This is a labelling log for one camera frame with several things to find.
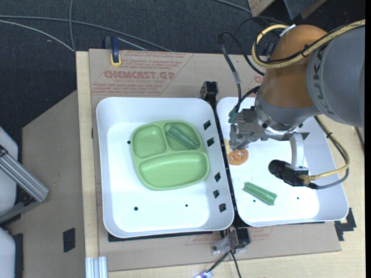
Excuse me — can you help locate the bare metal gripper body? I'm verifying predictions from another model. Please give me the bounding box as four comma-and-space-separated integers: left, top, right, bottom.
234, 106, 294, 144

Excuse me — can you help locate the orange pretzel biscuit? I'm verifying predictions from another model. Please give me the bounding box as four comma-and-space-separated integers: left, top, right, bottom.
227, 148, 250, 166

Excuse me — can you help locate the thin black rod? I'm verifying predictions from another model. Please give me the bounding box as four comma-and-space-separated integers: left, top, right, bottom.
210, 97, 239, 229

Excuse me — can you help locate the green celery stick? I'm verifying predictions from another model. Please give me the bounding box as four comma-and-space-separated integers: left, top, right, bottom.
243, 181, 278, 206
165, 124, 201, 151

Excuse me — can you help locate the green divided plate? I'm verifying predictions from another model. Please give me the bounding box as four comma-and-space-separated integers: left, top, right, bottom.
130, 119, 210, 191

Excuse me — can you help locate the white plastic tray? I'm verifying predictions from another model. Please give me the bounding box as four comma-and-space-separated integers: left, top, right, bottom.
95, 97, 235, 239
216, 96, 350, 228

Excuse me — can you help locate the brown cardboard board red print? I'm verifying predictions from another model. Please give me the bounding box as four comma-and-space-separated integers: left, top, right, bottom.
88, 48, 342, 272

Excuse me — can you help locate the black cylinder on white bracket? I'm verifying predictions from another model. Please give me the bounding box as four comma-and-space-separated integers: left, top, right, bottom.
268, 131, 310, 187

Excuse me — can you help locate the black block with thin wires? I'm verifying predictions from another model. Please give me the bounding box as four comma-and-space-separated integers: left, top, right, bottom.
199, 81, 219, 101
230, 227, 250, 254

